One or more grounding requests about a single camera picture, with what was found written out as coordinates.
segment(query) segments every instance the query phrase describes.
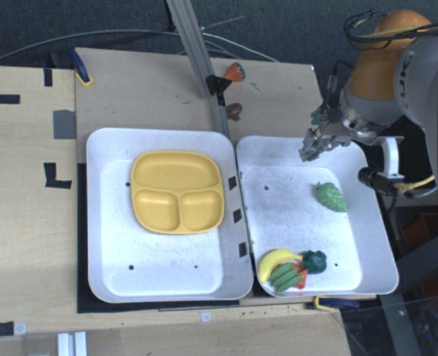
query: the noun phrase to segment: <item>yellow plate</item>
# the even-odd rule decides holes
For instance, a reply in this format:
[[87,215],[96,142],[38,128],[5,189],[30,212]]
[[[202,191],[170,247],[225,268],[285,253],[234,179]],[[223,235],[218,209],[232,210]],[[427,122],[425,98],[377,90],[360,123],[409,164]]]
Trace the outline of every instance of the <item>yellow plate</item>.
[[216,162],[190,151],[150,151],[131,168],[131,200],[138,222],[160,234],[199,234],[224,216]]

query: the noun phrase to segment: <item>banana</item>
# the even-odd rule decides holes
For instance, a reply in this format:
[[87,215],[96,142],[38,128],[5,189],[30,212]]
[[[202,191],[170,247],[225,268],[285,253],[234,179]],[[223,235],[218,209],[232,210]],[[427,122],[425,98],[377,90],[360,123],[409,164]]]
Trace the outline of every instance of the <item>banana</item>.
[[258,280],[264,283],[270,278],[273,269],[291,260],[302,261],[303,256],[294,254],[286,248],[278,248],[267,253],[258,264]]

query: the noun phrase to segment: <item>toy banana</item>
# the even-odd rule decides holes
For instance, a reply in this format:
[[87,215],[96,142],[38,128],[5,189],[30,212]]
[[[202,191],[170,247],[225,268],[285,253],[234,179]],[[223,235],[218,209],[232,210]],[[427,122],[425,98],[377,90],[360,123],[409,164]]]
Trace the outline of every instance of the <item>toy banana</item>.
[[346,201],[340,190],[331,182],[326,182],[323,185],[318,182],[316,187],[316,198],[318,201],[328,207],[330,210],[337,212],[346,212]]
[[286,248],[278,248],[267,253],[258,264],[258,280],[264,283],[278,265],[291,260],[302,261],[303,256],[294,254]]

